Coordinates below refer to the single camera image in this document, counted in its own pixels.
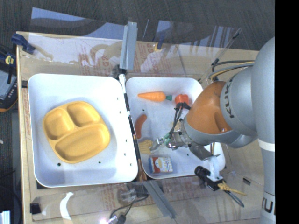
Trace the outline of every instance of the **dark floor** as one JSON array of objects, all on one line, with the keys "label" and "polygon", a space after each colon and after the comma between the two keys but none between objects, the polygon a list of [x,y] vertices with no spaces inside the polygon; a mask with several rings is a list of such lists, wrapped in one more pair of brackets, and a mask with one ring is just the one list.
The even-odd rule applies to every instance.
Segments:
[{"label": "dark floor", "polygon": [[[275,0],[0,0],[0,44],[12,47],[13,33],[32,30],[33,7],[121,25],[130,19],[138,23],[138,40],[144,39],[148,21],[152,25],[159,20],[196,24],[193,31],[196,35],[203,32],[202,27],[241,28],[242,39],[232,45],[237,49],[260,50],[275,35]],[[145,39],[150,40],[156,27],[147,29],[149,36]],[[15,105],[0,113],[0,139],[4,142],[0,144],[0,178],[10,174],[0,179],[0,187],[11,190],[14,176],[11,113],[16,109]],[[11,210],[13,199],[0,191],[0,209]]]}]

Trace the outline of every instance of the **yellow tray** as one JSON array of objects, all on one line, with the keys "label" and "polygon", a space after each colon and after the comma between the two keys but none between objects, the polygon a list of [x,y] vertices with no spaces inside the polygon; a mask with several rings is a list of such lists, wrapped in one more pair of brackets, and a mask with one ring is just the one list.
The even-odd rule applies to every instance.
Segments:
[{"label": "yellow tray", "polygon": [[99,113],[85,101],[74,101],[49,111],[43,131],[55,154],[64,162],[78,163],[103,151],[110,132]]}]

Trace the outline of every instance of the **yellow zip tie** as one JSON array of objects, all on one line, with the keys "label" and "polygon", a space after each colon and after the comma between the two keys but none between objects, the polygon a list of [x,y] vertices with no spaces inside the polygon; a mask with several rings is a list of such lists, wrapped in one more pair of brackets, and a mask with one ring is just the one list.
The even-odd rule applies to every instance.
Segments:
[{"label": "yellow zip tie", "polygon": [[238,193],[238,194],[241,194],[243,196],[247,196],[246,193],[243,193],[243,192],[240,192],[236,189],[232,189],[230,188],[224,181],[222,181],[222,183],[218,183],[217,186],[221,189],[221,190],[224,190],[224,191],[231,191],[231,192],[235,192],[235,193]]}]

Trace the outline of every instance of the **red object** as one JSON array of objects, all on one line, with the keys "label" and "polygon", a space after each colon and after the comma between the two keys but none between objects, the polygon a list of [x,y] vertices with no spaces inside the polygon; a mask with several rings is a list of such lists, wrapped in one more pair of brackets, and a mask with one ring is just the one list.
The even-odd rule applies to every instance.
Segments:
[{"label": "red object", "polygon": [[189,97],[185,94],[180,94],[176,96],[174,101],[176,102],[176,104],[185,102],[187,105],[189,105]]}]

